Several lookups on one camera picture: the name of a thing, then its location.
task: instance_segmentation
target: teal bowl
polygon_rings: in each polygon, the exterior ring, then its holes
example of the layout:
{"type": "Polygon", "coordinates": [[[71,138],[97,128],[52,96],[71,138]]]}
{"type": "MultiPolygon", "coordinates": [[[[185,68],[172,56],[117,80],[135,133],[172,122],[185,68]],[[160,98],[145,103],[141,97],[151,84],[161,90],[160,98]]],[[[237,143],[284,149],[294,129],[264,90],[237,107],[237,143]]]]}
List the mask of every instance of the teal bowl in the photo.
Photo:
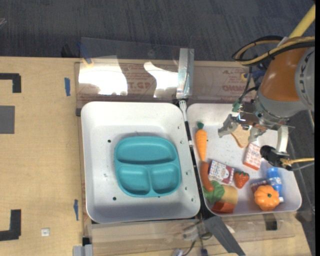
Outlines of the teal bowl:
{"type": "Polygon", "coordinates": [[[162,197],[181,183],[178,152],[167,139],[134,136],[114,149],[115,175],[121,190],[132,197],[162,197]]]}

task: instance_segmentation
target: dark floor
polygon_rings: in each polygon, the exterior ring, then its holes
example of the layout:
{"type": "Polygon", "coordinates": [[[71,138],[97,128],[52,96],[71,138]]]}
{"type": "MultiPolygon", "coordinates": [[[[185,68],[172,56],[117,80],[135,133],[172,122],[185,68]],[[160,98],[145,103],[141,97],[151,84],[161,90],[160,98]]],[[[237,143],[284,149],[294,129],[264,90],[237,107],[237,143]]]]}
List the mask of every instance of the dark floor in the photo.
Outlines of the dark floor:
{"type": "MultiPolygon", "coordinates": [[[[189,47],[195,60],[231,61],[250,41],[288,36],[312,0],[0,0],[0,56],[60,57],[81,37],[189,47]]],[[[304,34],[315,35],[315,24],[304,34]]],[[[306,112],[292,118],[296,158],[315,155],[306,112]]],[[[298,218],[315,255],[315,168],[296,175],[303,197],[298,218]]]]}

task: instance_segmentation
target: orange pumpkin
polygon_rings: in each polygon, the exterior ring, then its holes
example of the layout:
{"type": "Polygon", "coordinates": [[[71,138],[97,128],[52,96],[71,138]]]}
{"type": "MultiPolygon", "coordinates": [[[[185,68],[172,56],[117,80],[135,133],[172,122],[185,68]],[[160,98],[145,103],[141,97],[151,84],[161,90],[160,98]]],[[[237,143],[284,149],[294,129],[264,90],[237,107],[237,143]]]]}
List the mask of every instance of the orange pumpkin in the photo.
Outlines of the orange pumpkin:
{"type": "Polygon", "coordinates": [[[263,211],[272,211],[280,204],[279,193],[270,185],[261,185],[254,193],[254,202],[263,211]]]}

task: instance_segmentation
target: strawberry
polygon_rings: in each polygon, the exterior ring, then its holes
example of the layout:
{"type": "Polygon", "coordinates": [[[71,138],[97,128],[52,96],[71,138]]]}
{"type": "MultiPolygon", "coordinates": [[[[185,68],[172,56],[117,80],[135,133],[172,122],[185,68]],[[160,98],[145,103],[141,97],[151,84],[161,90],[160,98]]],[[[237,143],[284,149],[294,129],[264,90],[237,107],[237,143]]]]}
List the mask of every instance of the strawberry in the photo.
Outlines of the strawberry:
{"type": "Polygon", "coordinates": [[[242,189],[249,179],[249,174],[244,171],[236,171],[234,173],[234,183],[239,189],[242,189]]]}

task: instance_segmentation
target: blue bottle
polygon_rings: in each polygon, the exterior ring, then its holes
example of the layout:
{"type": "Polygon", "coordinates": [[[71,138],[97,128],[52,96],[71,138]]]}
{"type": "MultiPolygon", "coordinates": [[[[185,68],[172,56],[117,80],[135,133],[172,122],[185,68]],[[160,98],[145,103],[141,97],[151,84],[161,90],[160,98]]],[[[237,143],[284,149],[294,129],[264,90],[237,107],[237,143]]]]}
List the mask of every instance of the blue bottle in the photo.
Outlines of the blue bottle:
{"type": "Polygon", "coordinates": [[[278,168],[271,167],[268,170],[266,170],[266,178],[267,178],[268,184],[272,186],[274,190],[278,191],[279,200],[282,203],[284,201],[284,198],[281,193],[282,181],[278,173],[278,168]]]}

